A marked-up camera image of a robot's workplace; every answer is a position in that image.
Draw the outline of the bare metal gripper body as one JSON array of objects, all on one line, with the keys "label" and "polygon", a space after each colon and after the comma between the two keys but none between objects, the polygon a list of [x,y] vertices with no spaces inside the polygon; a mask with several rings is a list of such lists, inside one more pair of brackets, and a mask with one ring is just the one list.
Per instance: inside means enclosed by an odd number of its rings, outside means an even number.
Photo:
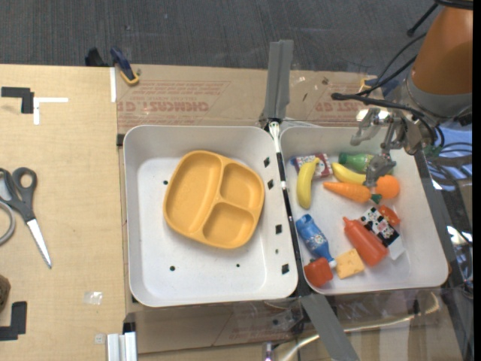
[{"label": "bare metal gripper body", "polygon": [[409,155],[423,151],[437,140],[434,127],[424,118],[402,110],[390,110],[386,118],[388,129],[381,154],[389,155],[391,150],[404,150]]}]

